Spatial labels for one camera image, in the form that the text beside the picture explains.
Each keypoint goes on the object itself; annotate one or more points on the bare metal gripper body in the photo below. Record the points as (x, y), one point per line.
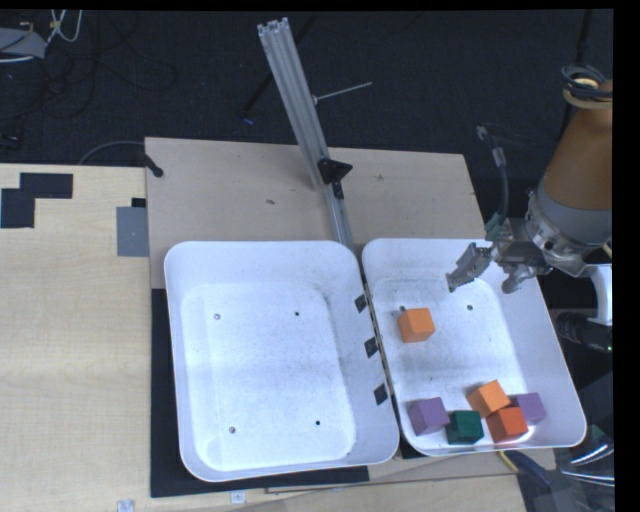
(560, 255)

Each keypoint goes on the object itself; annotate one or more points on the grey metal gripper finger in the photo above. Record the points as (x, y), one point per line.
(467, 267)
(520, 276)

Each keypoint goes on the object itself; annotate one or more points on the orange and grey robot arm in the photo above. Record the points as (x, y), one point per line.
(582, 160)

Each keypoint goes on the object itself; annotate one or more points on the orange cube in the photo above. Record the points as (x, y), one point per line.
(416, 326)
(487, 396)
(507, 425)

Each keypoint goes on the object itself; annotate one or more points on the white plastic tray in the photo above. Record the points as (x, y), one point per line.
(270, 370)
(460, 350)

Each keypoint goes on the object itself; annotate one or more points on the purple cube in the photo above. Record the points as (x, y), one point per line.
(428, 416)
(531, 407)

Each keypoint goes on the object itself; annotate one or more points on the green cube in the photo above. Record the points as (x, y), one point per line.
(465, 427)

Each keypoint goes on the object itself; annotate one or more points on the pale wood board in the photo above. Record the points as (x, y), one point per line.
(240, 195)

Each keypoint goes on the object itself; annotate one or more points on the black cylinder on white bracket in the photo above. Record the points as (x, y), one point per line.
(585, 331)

